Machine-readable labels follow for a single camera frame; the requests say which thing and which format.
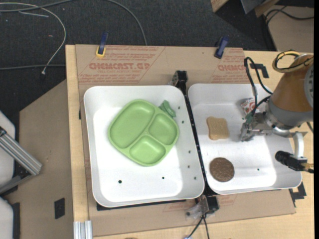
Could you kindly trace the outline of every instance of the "bread slice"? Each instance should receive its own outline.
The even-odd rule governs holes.
[[[219,140],[227,139],[229,137],[226,119],[210,116],[206,121],[209,129],[208,136],[210,139]]]

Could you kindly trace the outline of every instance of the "white cable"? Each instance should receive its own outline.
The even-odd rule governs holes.
[[[1,4],[20,4],[20,5],[27,5],[27,6],[32,6],[32,7],[38,7],[36,5],[33,5],[33,4],[27,4],[27,3],[21,3],[21,2],[0,2],[0,5]],[[54,14],[53,12],[45,9],[45,8],[41,8],[42,10],[50,13],[51,15],[53,15],[54,17],[56,17],[56,19],[60,22],[60,24],[62,25],[63,27],[63,31],[64,31],[64,38],[63,38],[63,41],[61,43],[61,45],[59,46],[59,48],[55,51],[55,53],[52,55],[52,57],[49,59],[49,61],[46,63],[46,66],[44,67],[44,69],[42,70],[42,74],[45,75],[45,70],[47,68],[47,65],[50,64],[50,62],[52,61],[52,59],[55,57],[55,55],[59,52],[59,50],[63,47],[64,43],[65,43],[65,40],[66,40],[66,29],[65,29],[65,26],[63,24],[63,22],[61,21],[61,19],[56,15]]]

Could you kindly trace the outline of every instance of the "black floor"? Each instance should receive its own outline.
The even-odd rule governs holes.
[[[0,0],[43,5],[60,0]],[[130,9],[141,22],[148,45],[215,46],[229,36],[228,46],[245,50],[274,50],[262,17],[245,14],[240,0],[229,0],[217,13],[210,0],[114,0]],[[314,0],[281,0],[277,4],[314,7]],[[0,4],[1,9],[21,5]],[[144,45],[134,18],[116,4],[101,0],[78,0],[48,10],[64,23],[66,44],[98,44],[103,30],[109,44]],[[0,14],[0,68],[46,64],[63,39],[58,20],[42,10],[27,15]],[[64,47],[52,64],[65,64]],[[0,70],[0,111],[8,118],[65,79],[64,67]]]

